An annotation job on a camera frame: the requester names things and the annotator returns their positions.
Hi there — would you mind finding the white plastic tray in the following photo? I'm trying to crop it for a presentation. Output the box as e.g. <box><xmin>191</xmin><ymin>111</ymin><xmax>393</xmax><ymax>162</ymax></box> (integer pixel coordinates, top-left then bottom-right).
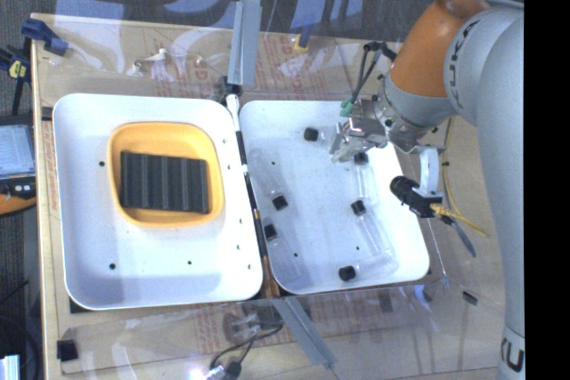
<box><xmin>238</xmin><ymin>99</ymin><xmax>432</xmax><ymax>296</ymax></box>
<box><xmin>52</xmin><ymin>92</ymin><xmax>265</xmax><ymax>311</ymax></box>

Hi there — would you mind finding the black block with thin wires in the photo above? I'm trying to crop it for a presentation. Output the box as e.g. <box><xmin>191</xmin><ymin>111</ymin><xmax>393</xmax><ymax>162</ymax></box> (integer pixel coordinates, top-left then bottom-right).
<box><xmin>254</xmin><ymin>302</ymin><xmax>284</xmax><ymax>329</ymax></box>

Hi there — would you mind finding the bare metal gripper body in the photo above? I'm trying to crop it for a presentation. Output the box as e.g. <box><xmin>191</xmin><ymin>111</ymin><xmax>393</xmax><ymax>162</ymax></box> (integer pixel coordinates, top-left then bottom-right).
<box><xmin>348</xmin><ymin>97</ymin><xmax>429</xmax><ymax>153</ymax></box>

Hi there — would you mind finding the black ribbed rectangular insert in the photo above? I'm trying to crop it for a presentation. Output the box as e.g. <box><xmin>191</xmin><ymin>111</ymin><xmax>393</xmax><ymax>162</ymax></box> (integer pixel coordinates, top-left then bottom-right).
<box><xmin>119</xmin><ymin>150</ymin><xmax>211</xmax><ymax>215</ymax></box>

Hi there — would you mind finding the black cylinder on white bracket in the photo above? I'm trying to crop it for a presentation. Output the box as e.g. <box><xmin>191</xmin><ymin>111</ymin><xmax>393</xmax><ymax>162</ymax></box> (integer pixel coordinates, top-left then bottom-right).
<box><xmin>389</xmin><ymin>145</ymin><xmax>446</xmax><ymax>220</ymax></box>

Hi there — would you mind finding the yellow plastic bowl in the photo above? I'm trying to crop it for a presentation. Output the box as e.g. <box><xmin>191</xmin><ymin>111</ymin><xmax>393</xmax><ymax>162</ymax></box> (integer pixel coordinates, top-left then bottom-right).
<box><xmin>106</xmin><ymin>121</ymin><xmax>225</xmax><ymax>230</ymax></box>

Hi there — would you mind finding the thin black and white rod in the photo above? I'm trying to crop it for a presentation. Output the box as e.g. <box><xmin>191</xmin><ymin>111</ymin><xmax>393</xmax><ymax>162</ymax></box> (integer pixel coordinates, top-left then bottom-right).
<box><xmin>224</xmin><ymin>93</ymin><xmax>281</xmax><ymax>299</ymax></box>

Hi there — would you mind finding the brown cardboard board red print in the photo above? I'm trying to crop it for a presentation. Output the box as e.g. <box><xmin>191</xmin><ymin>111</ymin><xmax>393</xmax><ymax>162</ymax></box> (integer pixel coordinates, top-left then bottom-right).
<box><xmin>29</xmin><ymin>12</ymin><xmax>509</xmax><ymax>376</ymax></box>

